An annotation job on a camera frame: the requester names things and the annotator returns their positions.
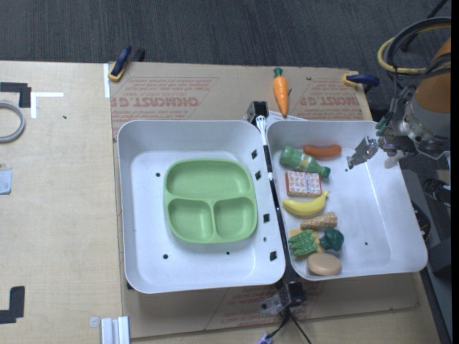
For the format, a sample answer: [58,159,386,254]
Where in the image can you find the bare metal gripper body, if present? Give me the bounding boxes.
[378,119,452,161]

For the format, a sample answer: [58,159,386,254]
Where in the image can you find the orange sausage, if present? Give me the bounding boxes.
[303,143,343,160]

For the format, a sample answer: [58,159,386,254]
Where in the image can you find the white plastic tray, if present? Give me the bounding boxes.
[117,120,287,295]
[267,120,429,282]

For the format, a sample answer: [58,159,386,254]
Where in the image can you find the green bottle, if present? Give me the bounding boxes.
[279,145,331,179]

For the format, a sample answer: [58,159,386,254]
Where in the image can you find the orange and white carton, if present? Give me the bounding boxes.
[285,171,323,198]

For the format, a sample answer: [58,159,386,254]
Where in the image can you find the tan waffle cone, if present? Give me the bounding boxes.
[300,211,339,231]

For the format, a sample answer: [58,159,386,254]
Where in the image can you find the yellow banana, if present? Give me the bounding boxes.
[282,190,330,219]

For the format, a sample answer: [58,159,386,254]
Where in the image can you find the green broccoli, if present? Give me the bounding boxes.
[319,227,345,253]

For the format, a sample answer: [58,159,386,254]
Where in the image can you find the orange carrot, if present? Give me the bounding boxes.
[273,67,290,118]

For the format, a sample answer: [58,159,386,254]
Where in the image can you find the yellow cheese slice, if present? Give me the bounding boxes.
[288,227,325,254]

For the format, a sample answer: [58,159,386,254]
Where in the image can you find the green pea pods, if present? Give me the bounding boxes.
[288,229,318,258]

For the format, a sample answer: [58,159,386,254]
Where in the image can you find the tan round biscuit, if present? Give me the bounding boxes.
[306,252,343,277]

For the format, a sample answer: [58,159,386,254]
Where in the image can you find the green divided plate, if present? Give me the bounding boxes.
[164,158,259,244]

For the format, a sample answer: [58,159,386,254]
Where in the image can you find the brown cardboard board red print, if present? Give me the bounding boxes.
[108,62,420,340]

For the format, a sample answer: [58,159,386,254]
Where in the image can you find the grey tape roll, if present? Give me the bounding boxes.
[0,100,27,144]

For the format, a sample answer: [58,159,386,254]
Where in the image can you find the black cylinder on white bracket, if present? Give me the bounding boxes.
[422,151,452,207]

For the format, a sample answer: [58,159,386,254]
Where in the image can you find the black block with thin wires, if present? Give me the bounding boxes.
[259,280,308,315]
[245,100,270,123]

